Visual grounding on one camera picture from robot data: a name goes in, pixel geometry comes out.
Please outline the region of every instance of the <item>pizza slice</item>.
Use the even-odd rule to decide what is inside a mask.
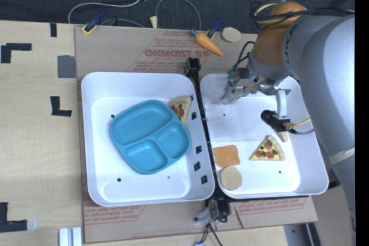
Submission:
[[[268,136],[255,150],[250,160],[284,160],[281,146],[275,138]]]
[[[192,98],[190,96],[178,96],[168,102],[168,106],[175,112],[183,124],[186,122]]]

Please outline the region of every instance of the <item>toy carrot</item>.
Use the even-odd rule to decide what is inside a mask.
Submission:
[[[221,52],[219,47],[203,32],[196,33],[195,31],[190,32],[191,35],[195,35],[196,42],[200,44],[203,48],[211,51],[212,53],[223,56],[224,54]]]

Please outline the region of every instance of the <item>cardboard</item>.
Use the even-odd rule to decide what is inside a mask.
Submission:
[[[202,233],[204,226],[193,225],[192,215],[205,208],[205,201],[101,207],[88,195],[84,157],[81,80],[95,71],[136,71],[181,73],[188,57],[200,59],[200,78],[210,73],[225,73],[237,60],[246,41],[256,35],[242,34],[241,41],[230,43],[217,34],[214,42],[223,57],[211,54],[197,44],[187,31],[97,27],[89,36],[75,27],[78,114],[83,182],[84,242],[128,240],[143,237]],[[302,222],[315,222],[317,214],[311,197],[278,200],[251,200],[231,203],[232,213],[216,230],[239,230]]]

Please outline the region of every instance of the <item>blue plate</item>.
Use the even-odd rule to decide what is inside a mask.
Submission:
[[[191,146],[183,123],[168,105],[157,100],[144,101],[114,117],[110,136],[127,163],[143,174],[172,165]]]

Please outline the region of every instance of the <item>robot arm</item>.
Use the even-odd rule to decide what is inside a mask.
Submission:
[[[257,91],[275,95],[275,86],[288,75],[299,81],[322,154],[344,189],[356,244],[355,15],[311,12],[294,2],[266,6],[273,9],[257,19],[261,31],[247,67],[236,63],[228,72],[223,103]]]

